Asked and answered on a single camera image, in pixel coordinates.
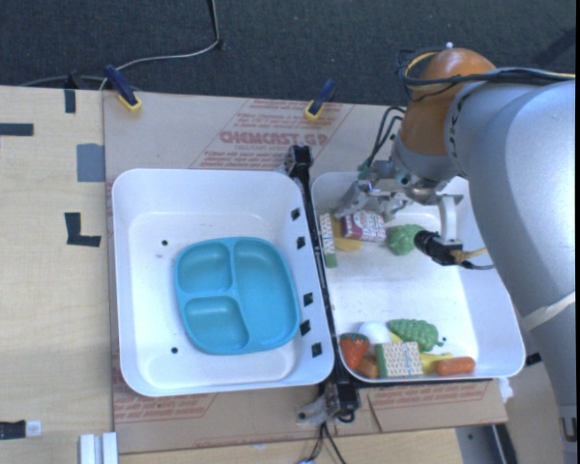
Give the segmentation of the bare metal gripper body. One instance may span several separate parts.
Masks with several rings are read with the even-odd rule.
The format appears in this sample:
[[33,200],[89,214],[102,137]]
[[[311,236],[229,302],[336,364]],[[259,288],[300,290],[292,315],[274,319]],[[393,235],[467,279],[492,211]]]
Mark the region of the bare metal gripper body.
[[420,177],[391,160],[360,165],[360,191],[372,197],[402,195],[422,205],[435,205],[441,183]]

